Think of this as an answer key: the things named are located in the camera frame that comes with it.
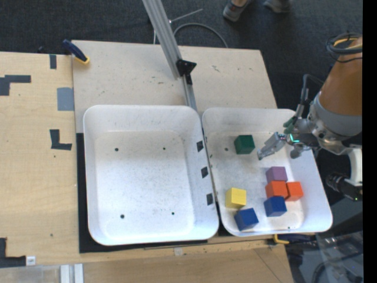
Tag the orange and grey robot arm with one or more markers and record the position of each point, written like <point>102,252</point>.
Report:
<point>341,90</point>

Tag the black cylinder on white bracket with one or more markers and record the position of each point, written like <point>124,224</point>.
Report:
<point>355,164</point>

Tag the purple cube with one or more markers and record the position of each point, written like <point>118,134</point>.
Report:
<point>276,173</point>

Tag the person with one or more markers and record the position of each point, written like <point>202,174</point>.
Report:
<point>238,4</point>

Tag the yellow cube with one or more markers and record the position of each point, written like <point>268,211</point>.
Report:
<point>235,197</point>

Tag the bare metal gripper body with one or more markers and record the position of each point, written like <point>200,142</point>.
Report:
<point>306,133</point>

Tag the white plastic tray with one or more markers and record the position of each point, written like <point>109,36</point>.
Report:
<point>250,175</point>
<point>141,181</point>

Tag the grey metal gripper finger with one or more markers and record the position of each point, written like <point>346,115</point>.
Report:
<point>272,144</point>
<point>297,151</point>

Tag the orange cube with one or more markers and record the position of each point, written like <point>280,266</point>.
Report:
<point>275,189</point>
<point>295,191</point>

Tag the pale wood board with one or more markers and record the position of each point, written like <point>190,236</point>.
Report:
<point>132,75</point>

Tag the blue cube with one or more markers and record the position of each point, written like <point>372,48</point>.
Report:
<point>246,219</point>
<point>275,206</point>

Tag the green cube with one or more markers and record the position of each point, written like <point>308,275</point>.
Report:
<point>244,144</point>

